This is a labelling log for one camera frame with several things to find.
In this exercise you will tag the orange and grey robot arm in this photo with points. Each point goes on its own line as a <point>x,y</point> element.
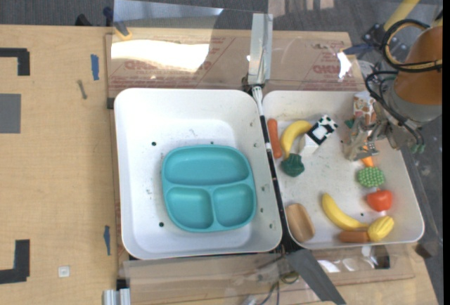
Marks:
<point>420,71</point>

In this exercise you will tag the green grapes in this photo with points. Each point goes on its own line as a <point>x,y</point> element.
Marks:
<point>370,177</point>

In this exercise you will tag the brown bread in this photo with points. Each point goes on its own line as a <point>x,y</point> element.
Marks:
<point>300,222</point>

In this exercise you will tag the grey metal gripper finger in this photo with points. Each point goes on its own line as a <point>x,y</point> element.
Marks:
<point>372,145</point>
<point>354,145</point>

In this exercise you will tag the red pepper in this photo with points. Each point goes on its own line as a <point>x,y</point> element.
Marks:
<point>380,200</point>

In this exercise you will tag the thin black and white rod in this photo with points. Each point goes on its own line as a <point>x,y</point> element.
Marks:
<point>269,149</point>

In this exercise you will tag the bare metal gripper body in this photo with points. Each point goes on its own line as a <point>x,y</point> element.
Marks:
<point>399,135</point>

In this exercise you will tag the orange sausage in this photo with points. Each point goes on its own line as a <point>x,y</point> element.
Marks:
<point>353,236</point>
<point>274,138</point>

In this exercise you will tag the brown and white patterned carton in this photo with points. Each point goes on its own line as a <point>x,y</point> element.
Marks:
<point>362,107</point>

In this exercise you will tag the black and white carton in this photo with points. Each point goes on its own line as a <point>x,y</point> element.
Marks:
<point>321,131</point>

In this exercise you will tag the yellow banana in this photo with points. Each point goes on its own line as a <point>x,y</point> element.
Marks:
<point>292,133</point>
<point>337,214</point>

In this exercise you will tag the orange carrot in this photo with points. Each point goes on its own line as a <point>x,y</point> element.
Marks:
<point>368,161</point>

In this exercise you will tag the blue divided plate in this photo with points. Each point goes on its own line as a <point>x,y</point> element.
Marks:
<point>207,187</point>

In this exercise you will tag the white plastic tray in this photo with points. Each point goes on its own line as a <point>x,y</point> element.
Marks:
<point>334,177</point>
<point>140,173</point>

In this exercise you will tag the green broccoli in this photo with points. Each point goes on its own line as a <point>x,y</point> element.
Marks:
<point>292,165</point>

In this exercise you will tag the yellow corn cob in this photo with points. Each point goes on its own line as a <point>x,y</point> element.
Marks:
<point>381,228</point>

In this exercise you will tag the brown cardboard board red print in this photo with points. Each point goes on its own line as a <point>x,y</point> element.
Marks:
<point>299,64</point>

